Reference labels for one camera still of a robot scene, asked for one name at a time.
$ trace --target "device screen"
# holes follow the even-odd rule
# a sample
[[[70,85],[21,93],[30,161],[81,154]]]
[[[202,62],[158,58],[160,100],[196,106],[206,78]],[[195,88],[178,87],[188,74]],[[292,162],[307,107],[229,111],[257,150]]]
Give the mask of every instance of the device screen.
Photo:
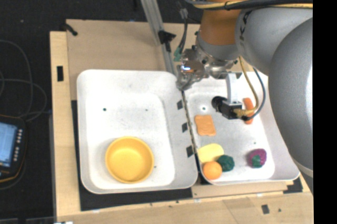
[[[0,163],[10,167],[17,127],[0,122]]]

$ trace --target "black bracket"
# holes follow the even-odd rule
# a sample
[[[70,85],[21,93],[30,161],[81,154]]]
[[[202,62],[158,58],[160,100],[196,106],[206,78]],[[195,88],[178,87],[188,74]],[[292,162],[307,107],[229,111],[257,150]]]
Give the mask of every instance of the black bracket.
[[[159,40],[161,44],[165,44],[165,48],[167,52],[171,52],[170,41],[172,41],[176,35],[173,33],[168,33],[164,30],[160,30],[158,32]]]

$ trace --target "orange toy fruit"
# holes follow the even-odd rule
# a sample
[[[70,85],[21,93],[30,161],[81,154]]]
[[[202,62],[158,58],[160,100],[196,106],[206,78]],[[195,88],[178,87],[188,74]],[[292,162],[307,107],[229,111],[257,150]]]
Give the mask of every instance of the orange toy fruit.
[[[202,169],[204,176],[209,180],[218,179],[222,174],[222,167],[216,161],[206,162]]]

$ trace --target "table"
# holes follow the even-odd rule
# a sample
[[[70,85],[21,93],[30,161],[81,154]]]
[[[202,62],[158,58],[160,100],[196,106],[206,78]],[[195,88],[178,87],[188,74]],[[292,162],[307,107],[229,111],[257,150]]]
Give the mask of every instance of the table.
[[[68,19],[77,36],[50,32],[52,70],[52,159],[55,215],[75,223],[308,223],[313,222],[313,196],[301,178],[303,191],[283,192],[292,181],[202,185],[192,187],[192,198],[81,211],[71,101],[76,100],[76,78],[86,69],[165,70],[161,48],[153,45],[145,22],[85,21]],[[181,24],[164,24],[177,37]],[[198,25],[189,25],[186,47],[194,43]]]

